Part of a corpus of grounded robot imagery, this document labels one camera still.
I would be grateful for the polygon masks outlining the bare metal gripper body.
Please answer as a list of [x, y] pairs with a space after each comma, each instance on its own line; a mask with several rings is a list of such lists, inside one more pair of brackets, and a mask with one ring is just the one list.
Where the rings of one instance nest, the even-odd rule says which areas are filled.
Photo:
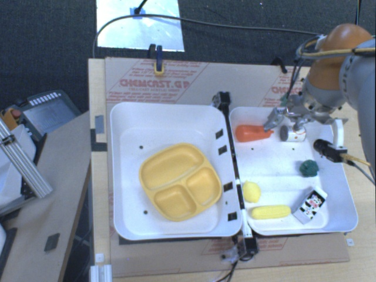
[[330, 116], [333, 108], [322, 105], [309, 93], [290, 95], [286, 103], [286, 116], [294, 122], [299, 117], [307, 119], [307, 123], [318, 122], [330, 125], [333, 118]]

